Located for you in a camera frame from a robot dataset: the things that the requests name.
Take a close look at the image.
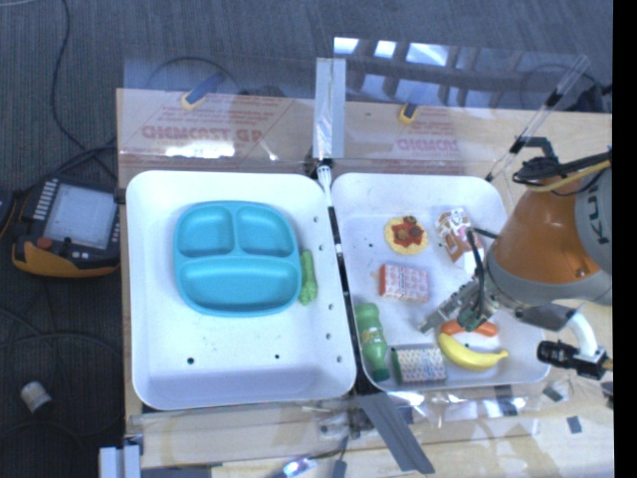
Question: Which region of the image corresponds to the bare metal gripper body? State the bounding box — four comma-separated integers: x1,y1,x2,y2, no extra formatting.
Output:
440,277,502,326

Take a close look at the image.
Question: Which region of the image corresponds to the orange carrot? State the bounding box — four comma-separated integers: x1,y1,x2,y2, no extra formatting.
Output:
440,318,500,340

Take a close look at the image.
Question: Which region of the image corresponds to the patterned can with green lid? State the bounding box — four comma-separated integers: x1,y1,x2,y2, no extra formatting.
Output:
390,344,449,386

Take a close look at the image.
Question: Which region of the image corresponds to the orange patterned packet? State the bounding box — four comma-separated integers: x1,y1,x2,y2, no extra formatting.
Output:
377,263,431,305

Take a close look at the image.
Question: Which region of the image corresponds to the yellow banana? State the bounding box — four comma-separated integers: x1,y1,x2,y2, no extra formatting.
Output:
437,332,511,372

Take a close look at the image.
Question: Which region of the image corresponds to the green plastic bottle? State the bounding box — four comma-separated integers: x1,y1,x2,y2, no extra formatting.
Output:
353,302,392,383

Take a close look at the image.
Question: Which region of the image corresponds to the white and brown carton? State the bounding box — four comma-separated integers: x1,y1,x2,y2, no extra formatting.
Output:
434,206,486,276

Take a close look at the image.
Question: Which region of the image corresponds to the toy pizza slice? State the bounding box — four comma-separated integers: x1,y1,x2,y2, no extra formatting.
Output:
383,215,430,256

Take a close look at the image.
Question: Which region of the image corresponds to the green toy vegetable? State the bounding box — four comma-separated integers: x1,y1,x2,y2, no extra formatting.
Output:
297,249,319,307

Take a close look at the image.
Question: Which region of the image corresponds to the white plastic tray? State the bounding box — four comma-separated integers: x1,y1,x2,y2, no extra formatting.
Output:
124,169,358,411
329,171,553,394

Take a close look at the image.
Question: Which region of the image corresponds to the blue divided plate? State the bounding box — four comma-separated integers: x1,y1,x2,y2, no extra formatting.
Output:
172,200,304,318

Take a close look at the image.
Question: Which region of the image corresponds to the brown cardboard board, red print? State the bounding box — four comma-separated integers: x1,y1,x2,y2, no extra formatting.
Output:
114,87,614,470

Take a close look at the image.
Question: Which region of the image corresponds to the grey tape roll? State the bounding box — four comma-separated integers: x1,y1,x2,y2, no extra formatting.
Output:
19,380,54,414

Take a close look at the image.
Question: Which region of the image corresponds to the black cylinder on white bracket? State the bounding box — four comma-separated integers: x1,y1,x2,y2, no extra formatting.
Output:
535,311,609,380

